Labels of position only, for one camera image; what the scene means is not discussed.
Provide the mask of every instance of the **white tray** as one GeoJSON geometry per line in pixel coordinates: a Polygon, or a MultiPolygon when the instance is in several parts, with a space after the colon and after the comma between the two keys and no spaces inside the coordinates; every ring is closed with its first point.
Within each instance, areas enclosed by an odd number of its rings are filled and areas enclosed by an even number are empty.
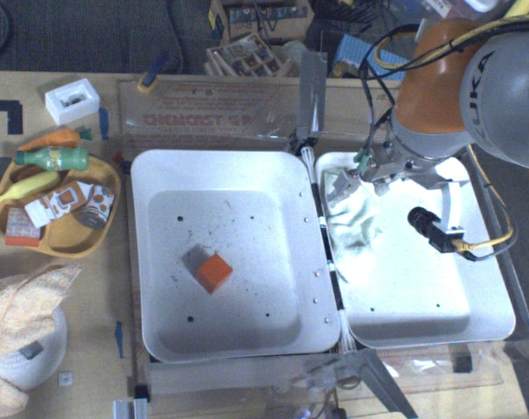
{"type": "MultiPolygon", "coordinates": [[[[315,166],[321,188],[325,171],[354,168],[354,156],[334,152],[322,155],[315,166]]],[[[462,163],[453,158],[436,169],[445,178],[468,181],[460,189],[459,200],[453,201],[460,204],[464,239],[471,243],[487,240],[484,219],[462,163]]],[[[374,191],[372,184],[363,184],[374,191]]],[[[361,259],[344,258],[336,263],[347,276],[347,282],[340,281],[340,290],[354,337],[368,347],[508,337],[515,315],[497,259],[471,262],[456,253],[441,254],[408,223],[408,213],[415,206],[441,216],[442,191],[426,190],[411,180],[398,181],[391,183],[388,193],[378,201],[379,212],[374,217],[378,236],[370,249],[360,255],[361,259]]],[[[355,200],[356,211],[360,203],[359,198],[355,200]]],[[[486,248],[475,253],[489,251],[486,248]]]]}
{"type": "Polygon", "coordinates": [[[132,166],[142,334],[167,362],[324,352],[340,336],[304,164],[287,153],[152,150],[132,166]],[[208,294],[193,273],[233,268],[208,294]]]}

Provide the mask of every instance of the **beige cloth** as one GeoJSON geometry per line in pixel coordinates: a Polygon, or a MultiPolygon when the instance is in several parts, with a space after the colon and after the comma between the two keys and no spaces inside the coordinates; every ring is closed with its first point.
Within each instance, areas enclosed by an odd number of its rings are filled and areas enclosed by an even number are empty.
{"type": "MultiPolygon", "coordinates": [[[[53,332],[52,313],[79,275],[77,265],[51,266],[0,279],[0,357],[53,332]]],[[[0,417],[22,411],[28,395],[0,377],[0,417]]]]}

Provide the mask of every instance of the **wooden table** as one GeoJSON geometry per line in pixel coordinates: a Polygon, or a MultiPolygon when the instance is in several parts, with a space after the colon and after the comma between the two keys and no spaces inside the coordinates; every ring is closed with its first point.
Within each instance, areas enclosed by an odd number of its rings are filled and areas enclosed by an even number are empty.
{"type": "MultiPolygon", "coordinates": [[[[92,154],[111,161],[122,151],[120,82],[138,77],[124,74],[69,74],[51,72],[0,72],[0,100],[19,100],[24,108],[24,134],[7,135],[6,113],[0,113],[0,157],[11,157],[16,147],[56,126],[45,109],[45,92],[88,78],[100,94],[101,106],[109,112],[109,140],[100,138],[97,115],[73,122],[70,127],[90,127],[94,139],[87,146],[92,154]]],[[[169,77],[177,82],[208,81],[209,77],[169,77]]],[[[297,81],[286,81],[291,91],[297,81]]],[[[337,122],[356,119],[357,137],[367,132],[367,120],[360,114],[360,97],[355,86],[333,82],[334,91],[327,103],[327,118],[338,113],[337,122]],[[348,95],[358,98],[348,100],[348,95]]],[[[0,237],[0,278],[18,273],[29,273],[50,263],[70,263],[70,259],[52,258],[26,249],[7,247],[0,237]]],[[[81,258],[82,273],[75,281],[67,299],[63,301],[68,325],[68,347],[58,371],[72,371],[73,384],[60,387],[55,374],[47,382],[33,389],[27,409],[17,418],[96,418],[111,417],[116,399],[129,398],[134,383],[132,337],[134,330],[132,278],[127,233],[127,202],[123,197],[113,225],[105,241],[91,255],[81,258]],[[117,322],[123,325],[124,357],[120,358],[114,338],[117,322]]],[[[420,417],[471,418],[526,418],[526,406],[520,393],[512,365],[497,350],[495,365],[503,383],[478,388],[439,390],[408,395],[420,417]]],[[[383,411],[375,398],[343,402],[348,417],[368,417],[383,411]]],[[[239,413],[236,417],[256,417],[256,411],[239,413]]],[[[191,417],[232,417],[231,414],[207,416],[193,413],[191,417]]],[[[387,417],[402,417],[390,414],[387,417]]]]}

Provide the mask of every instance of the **orange cube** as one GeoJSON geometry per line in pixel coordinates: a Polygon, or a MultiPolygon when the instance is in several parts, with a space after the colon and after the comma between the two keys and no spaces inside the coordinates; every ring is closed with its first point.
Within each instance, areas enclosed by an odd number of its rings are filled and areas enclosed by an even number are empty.
{"type": "Polygon", "coordinates": [[[233,269],[214,253],[196,271],[195,279],[208,293],[214,293],[230,277],[233,269]]]}

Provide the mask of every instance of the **toy carrot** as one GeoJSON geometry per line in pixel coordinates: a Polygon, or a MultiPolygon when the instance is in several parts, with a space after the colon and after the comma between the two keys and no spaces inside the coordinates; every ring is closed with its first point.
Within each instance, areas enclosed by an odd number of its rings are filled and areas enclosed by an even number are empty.
{"type": "Polygon", "coordinates": [[[59,129],[55,132],[50,132],[42,137],[32,140],[29,143],[20,146],[18,150],[29,150],[36,148],[45,148],[47,146],[56,148],[75,148],[79,144],[79,140],[91,140],[92,132],[87,129],[83,132],[77,132],[72,129],[59,129]]]}

